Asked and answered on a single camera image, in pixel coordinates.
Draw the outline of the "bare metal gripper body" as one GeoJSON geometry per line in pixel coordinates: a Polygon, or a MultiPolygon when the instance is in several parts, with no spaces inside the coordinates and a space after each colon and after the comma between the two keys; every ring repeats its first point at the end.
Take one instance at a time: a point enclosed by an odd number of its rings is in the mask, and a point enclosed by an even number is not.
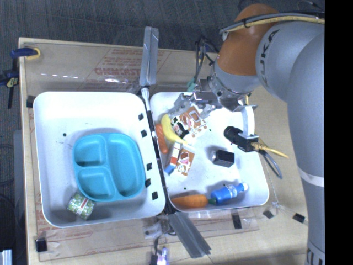
{"type": "Polygon", "coordinates": [[[229,111],[235,111],[238,107],[243,106],[243,95],[226,88],[221,81],[214,77],[196,81],[194,98],[198,105],[204,107],[208,104],[217,109],[224,107],[229,111]]]}

